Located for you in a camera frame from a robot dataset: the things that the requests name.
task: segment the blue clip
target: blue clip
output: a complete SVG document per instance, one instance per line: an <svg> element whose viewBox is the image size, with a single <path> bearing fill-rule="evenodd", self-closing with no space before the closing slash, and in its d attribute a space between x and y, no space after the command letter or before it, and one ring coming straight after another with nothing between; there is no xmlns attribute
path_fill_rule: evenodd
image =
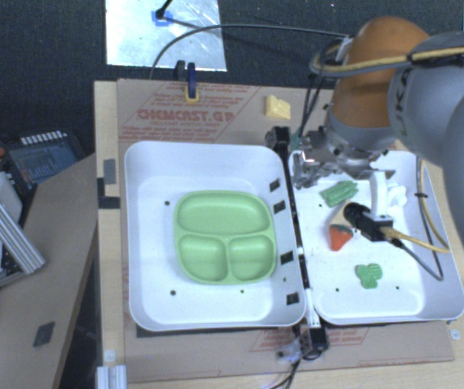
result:
<svg viewBox="0 0 464 389"><path fill-rule="evenodd" d="M193 62L187 66L185 100L187 104L197 104L199 102L199 90L196 86L196 65Z"/></svg>
<svg viewBox="0 0 464 389"><path fill-rule="evenodd" d="M196 97L196 64L190 62L187 66L186 82L189 87L189 98L195 99Z"/></svg>
<svg viewBox="0 0 464 389"><path fill-rule="evenodd" d="M165 26L168 26L170 23L172 23L171 20L169 19L166 19L166 18L172 18L172 13L170 11L165 11L165 15L162 19L158 19L156 17L156 12L155 11L152 11L151 12L151 17L152 17L152 21L154 22L154 24L160 28L162 27L165 27Z"/></svg>

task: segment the green toy piece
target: green toy piece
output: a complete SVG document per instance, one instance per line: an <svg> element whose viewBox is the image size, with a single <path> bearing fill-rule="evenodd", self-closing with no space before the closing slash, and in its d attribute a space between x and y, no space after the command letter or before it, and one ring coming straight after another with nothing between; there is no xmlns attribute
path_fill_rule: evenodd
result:
<svg viewBox="0 0 464 389"><path fill-rule="evenodd" d="M322 190L320 196L326 201L328 207L334 207L344 202L358 192L357 183L350 180L339 182L336 185Z"/></svg>
<svg viewBox="0 0 464 389"><path fill-rule="evenodd" d="M271 275L277 261L270 209L257 196L230 190L188 193L174 213L177 260L204 284L248 284Z"/></svg>
<svg viewBox="0 0 464 389"><path fill-rule="evenodd" d="M383 277L383 270L377 263L369 265L356 265L355 274L361 280L361 285L364 289L377 288L377 280Z"/></svg>

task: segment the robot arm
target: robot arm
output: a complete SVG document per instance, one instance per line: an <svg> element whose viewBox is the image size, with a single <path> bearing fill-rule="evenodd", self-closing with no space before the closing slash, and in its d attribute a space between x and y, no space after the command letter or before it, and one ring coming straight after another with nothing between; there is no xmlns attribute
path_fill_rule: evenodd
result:
<svg viewBox="0 0 464 389"><path fill-rule="evenodd" d="M366 24L343 65L366 64L363 72L368 73L354 71L336 83L325 125L301 140L296 187L312 186L337 172L369 177L370 163L399 138L443 169L450 211L464 245L464 54L409 62L410 53L446 48L464 49L464 32L428 37L414 24L391 17ZM388 57L396 57L397 68L374 62ZM322 68L323 61L311 63L318 74Z"/></svg>

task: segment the desk surface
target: desk surface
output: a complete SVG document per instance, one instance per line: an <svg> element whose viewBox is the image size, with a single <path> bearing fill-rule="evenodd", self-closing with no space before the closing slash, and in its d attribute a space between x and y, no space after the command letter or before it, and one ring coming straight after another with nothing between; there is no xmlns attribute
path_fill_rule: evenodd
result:
<svg viewBox="0 0 464 389"><path fill-rule="evenodd" d="M94 175L90 156L37 188L24 232L46 264L0 289L0 388L59 387L96 249Z"/></svg>
<svg viewBox="0 0 464 389"><path fill-rule="evenodd" d="M99 82L95 85L97 177L104 176L104 159L118 158L117 83ZM449 215L439 169L429 165L436 198L443 215L446 232L452 245L454 258L464 286L464 251L453 221ZM118 177L106 185L107 196L119 196ZM102 345L112 349L115 361L106 358L105 365L123 364L125 339L122 316L122 272L120 212L117 209L99 211L100 240L100 297L102 307ZM320 370L297 373L292 387L464 387L464 315L449 325L458 331L459 340L453 340L454 361L414 365L389 365L384 367L355 368L346 370ZM284 375L264 374L226 378L204 378L183 381L131 384L139 388L200 388L200 387L270 387Z"/></svg>

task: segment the cardboard sheet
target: cardboard sheet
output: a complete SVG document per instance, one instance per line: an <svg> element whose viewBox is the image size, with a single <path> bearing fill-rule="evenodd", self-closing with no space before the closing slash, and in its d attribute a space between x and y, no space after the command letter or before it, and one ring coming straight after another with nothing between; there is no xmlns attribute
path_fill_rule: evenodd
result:
<svg viewBox="0 0 464 389"><path fill-rule="evenodd" d="M126 149L143 139L195 143L262 144L273 126L299 125L305 90L241 85L198 85L201 101L187 105L183 83L121 80L117 85L120 169ZM267 118L266 97L275 95L291 105L291 120ZM324 91L308 124L323 119ZM169 379L264 374L287 371L275 351L293 339L290 327L184 333L150 333L137 328L129 314L126 248L126 206L121 188L122 278L124 293L125 364L130 383ZM330 349L302 370L326 370L375 365L399 365L453 360L443 322L341 327L328 330Z"/></svg>

